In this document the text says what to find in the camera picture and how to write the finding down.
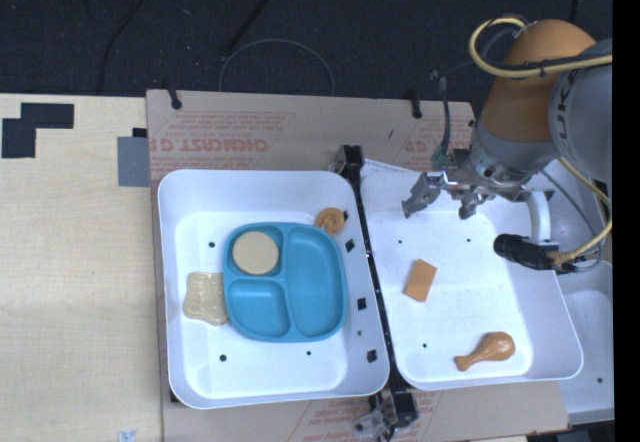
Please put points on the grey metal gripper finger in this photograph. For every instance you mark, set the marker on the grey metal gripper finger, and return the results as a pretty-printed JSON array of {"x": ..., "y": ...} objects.
[
  {"x": 419, "y": 196},
  {"x": 469, "y": 205}
]

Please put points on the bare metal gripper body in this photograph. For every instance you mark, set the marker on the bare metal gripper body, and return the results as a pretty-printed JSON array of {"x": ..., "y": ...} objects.
[{"x": 475, "y": 176}]

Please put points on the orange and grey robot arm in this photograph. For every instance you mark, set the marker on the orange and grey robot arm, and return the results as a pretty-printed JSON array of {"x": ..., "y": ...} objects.
[{"x": 530, "y": 95}]

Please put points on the orange cheese slice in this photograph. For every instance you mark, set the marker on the orange cheese slice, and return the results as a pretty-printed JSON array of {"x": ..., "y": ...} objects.
[{"x": 420, "y": 280}]

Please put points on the thin black rod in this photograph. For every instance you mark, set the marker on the thin black rod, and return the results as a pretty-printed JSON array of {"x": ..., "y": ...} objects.
[{"x": 372, "y": 275}]

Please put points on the orange swirl pastry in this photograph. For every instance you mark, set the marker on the orange swirl pastry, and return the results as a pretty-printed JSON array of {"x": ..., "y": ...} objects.
[{"x": 330, "y": 219}]

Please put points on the white plastic tray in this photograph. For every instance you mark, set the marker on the white plastic tray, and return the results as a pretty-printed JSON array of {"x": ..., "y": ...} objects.
[
  {"x": 465, "y": 320},
  {"x": 260, "y": 370}
]

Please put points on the brown cardboard board red print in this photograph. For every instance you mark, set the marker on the brown cardboard board red print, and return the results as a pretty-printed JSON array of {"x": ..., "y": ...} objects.
[{"x": 300, "y": 130}]

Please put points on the orange chicken drumstick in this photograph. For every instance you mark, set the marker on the orange chicken drumstick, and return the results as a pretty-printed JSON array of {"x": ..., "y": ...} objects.
[{"x": 492, "y": 349}]

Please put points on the blue divided plate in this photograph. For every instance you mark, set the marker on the blue divided plate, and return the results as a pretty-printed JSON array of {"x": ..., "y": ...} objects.
[{"x": 300, "y": 290}]

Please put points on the round tan biscuit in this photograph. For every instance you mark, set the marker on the round tan biscuit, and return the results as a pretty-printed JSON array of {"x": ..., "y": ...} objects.
[{"x": 255, "y": 253}]

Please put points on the beige toast slice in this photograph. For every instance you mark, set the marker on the beige toast slice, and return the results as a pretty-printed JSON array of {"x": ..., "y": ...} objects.
[{"x": 204, "y": 297}]

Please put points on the black cylinder on white bracket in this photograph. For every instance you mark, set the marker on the black cylinder on white bracket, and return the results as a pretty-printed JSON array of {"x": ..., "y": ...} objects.
[{"x": 527, "y": 245}]

